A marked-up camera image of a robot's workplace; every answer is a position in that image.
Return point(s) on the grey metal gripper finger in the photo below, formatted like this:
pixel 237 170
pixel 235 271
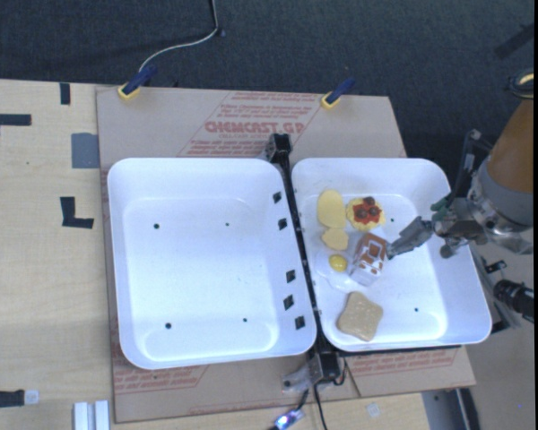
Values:
pixel 450 249
pixel 410 235

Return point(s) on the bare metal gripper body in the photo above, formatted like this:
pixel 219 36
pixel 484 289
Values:
pixel 464 229

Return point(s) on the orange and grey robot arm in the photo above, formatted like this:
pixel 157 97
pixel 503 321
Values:
pixel 513 150

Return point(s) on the white and brown carton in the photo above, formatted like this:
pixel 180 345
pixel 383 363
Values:
pixel 368 258

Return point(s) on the white plastic tray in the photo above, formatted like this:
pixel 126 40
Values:
pixel 197 262
pixel 412 285

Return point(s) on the yellow spaghetti with meatballs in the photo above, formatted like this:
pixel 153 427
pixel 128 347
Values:
pixel 363 215

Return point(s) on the small yellow potato crisp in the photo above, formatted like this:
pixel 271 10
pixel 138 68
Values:
pixel 335 238

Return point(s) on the white fried egg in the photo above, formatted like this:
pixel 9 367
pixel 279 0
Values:
pixel 337 263

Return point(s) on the large yellow potato crisp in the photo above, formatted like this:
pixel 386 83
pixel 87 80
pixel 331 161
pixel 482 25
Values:
pixel 331 208

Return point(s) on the tan bread slice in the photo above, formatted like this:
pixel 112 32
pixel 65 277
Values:
pixel 359 317

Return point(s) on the thin black rod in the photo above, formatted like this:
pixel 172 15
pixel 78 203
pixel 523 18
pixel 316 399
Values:
pixel 301 240

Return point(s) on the brown cardboard board, red print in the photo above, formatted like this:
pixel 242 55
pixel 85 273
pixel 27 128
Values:
pixel 161 123

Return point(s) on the black cylinder on white bracket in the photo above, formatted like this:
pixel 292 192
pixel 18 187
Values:
pixel 515 296

